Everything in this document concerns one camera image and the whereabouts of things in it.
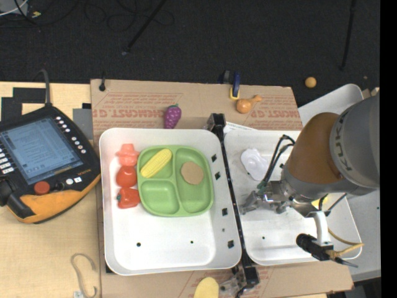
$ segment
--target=black floor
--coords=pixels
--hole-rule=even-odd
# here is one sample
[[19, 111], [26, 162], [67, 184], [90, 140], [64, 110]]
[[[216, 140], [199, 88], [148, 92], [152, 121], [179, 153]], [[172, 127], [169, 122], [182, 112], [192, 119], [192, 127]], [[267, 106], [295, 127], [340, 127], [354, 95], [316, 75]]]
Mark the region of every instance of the black floor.
[[[109, 79], [291, 86], [298, 106], [353, 83], [380, 86], [380, 0], [29, 0], [0, 16], [0, 80]], [[340, 70], [350, 15], [346, 67]], [[317, 86], [308, 89], [305, 78]]]

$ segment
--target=toy strawberry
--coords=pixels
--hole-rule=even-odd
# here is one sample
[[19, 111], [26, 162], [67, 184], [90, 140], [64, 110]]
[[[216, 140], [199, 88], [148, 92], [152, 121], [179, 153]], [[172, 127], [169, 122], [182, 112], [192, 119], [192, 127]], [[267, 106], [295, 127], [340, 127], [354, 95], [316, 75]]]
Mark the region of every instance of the toy strawberry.
[[181, 116], [182, 109], [180, 109], [178, 104], [169, 106], [164, 115], [164, 128], [174, 129], [179, 119], [181, 119]]

